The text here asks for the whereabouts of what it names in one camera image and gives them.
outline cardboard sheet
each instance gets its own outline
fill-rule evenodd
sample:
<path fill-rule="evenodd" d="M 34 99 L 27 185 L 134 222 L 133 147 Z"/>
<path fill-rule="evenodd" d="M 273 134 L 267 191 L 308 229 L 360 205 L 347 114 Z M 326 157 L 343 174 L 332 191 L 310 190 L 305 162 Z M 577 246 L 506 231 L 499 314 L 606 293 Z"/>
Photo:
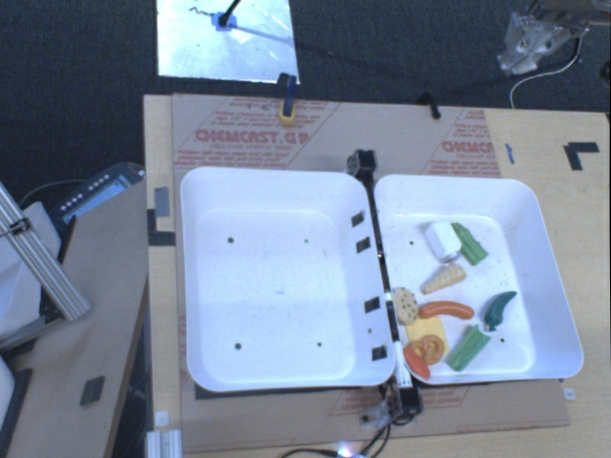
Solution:
<path fill-rule="evenodd" d="M 176 95 L 172 100 L 176 232 L 179 185 L 204 165 L 343 171 L 356 149 L 376 153 L 376 178 L 391 173 L 498 177 L 483 111 L 297 101 L 283 124 L 273 98 Z M 177 235 L 181 422 L 184 452 L 297 446 L 368 439 L 359 413 L 381 400 L 377 388 L 238 393 L 197 389 L 185 363 L 184 281 Z M 555 427 L 569 424 L 556 381 L 429 387 L 425 411 L 394 437 Z"/>

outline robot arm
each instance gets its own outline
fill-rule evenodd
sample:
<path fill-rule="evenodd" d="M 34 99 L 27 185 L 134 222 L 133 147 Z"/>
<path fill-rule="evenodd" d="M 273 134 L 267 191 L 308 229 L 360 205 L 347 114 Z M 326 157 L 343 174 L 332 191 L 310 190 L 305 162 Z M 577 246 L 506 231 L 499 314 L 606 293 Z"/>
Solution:
<path fill-rule="evenodd" d="M 507 75 L 537 69 L 538 61 L 592 26 L 608 26 L 611 0 L 535 0 L 524 13 L 513 12 L 498 57 Z"/>

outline black electronic device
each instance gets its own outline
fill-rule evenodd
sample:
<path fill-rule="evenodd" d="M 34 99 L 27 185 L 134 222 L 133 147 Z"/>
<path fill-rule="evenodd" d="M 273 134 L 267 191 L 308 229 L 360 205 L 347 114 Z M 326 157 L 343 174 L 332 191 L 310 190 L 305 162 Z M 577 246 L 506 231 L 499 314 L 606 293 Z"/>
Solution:
<path fill-rule="evenodd" d="M 130 162 L 118 163 L 94 175 L 53 208 L 50 217 L 55 229 L 61 235 L 73 218 L 127 190 L 144 176 L 144 168 Z"/>

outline pretzel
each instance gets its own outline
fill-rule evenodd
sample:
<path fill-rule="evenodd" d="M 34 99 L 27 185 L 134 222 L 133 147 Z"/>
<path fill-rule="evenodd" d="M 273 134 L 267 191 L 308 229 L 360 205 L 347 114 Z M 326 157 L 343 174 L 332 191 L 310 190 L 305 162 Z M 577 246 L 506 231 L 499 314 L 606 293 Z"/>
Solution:
<path fill-rule="evenodd" d="M 436 364 L 441 360 L 445 349 L 441 338 L 434 334 L 427 334 L 417 341 L 410 342 L 408 346 L 428 365 Z"/>

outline blue base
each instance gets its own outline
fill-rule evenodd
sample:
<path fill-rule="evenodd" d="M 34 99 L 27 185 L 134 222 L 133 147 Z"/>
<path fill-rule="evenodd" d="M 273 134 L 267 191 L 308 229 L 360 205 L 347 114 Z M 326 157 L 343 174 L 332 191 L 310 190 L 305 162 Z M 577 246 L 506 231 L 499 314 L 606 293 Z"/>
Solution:
<path fill-rule="evenodd" d="M 232 27 L 236 27 L 238 25 L 238 19 L 236 19 L 236 16 L 232 13 L 231 15 L 229 15 L 229 20 L 227 20 L 227 25 L 223 27 L 221 24 L 219 24 L 219 17 L 221 17 L 221 15 L 223 14 L 224 12 L 218 11 L 217 13 L 212 15 L 211 17 L 212 25 L 214 26 L 214 28 L 217 31 L 221 31 L 221 32 L 231 31 Z"/>

